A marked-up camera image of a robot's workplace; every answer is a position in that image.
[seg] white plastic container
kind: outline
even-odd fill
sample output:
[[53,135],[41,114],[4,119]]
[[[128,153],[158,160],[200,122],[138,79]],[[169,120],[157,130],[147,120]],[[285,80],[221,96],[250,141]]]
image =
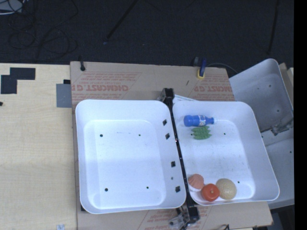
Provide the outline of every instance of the white plastic container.
[[84,100],[76,107],[80,200],[93,214],[176,208],[186,190],[168,107]]
[[[279,195],[261,134],[249,105],[243,102],[181,101],[173,113],[187,177],[197,173],[205,184],[221,178],[232,180],[237,194],[232,200],[218,197],[209,202],[200,192],[190,192],[200,205],[270,201]],[[209,125],[208,139],[196,140],[192,128],[184,125],[185,115],[206,115],[217,119]]]

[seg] cardboard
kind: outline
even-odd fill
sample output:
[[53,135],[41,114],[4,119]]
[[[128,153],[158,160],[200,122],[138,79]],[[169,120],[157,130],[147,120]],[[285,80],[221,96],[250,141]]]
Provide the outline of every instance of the cardboard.
[[[156,100],[163,88],[176,95],[200,101],[234,101],[228,75],[223,68],[206,68],[205,78],[197,78],[196,67],[138,64],[71,62],[71,95],[77,195],[77,221],[80,230],[155,230],[170,229],[168,220],[175,209],[142,210],[101,215],[82,211],[79,193],[78,146],[75,107],[85,99]],[[267,202],[197,206],[200,220],[189,229],[231,229],[272,224]]]

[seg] toy tomato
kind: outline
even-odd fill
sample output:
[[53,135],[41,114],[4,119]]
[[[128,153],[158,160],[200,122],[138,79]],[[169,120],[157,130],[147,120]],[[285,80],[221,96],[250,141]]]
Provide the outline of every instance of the toy tomato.
[[207,200],[207,201],[214,201],[216,200],[220,195],[220,190],[217,188],[216,185],[210,183],[205,185],[202,189],[201,189],[201,196]]

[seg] light wood surface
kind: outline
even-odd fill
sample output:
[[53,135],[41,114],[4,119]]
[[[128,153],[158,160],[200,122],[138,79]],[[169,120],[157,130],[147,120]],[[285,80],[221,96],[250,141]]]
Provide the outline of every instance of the light wood surface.
[[77,229],[71,108],[57,108],[56,84],[69,65],[0,64],[36,68],[18,80],[17,94],[0,94],[0,229]]

